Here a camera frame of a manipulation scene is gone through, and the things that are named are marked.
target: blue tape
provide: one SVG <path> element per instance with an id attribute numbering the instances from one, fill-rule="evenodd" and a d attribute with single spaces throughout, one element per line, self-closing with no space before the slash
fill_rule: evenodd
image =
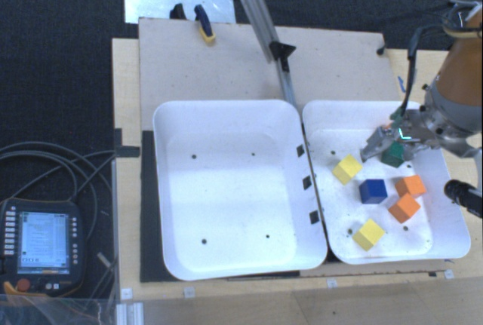
<path id="1" fill-rule="evenodd" d="M 399 75 L 398 75 L 398 80 L 399 80 L 399 87 L 401 87 L 401 92 L 406 93 L 405 86 L 404 86 L 405 81 Z"/>

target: black bracket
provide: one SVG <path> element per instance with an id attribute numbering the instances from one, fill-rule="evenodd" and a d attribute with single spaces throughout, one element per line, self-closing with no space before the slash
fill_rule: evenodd
<path id="1" fill-rule="evenodd" d="M 280 60 L 281 70 L 290 72 L 288 67 L 288 57 L 295 51 L 296 47 L 289 44 L 282 44 L 278 41 L 272 41 L 269 45 L 275 60 Z"/>

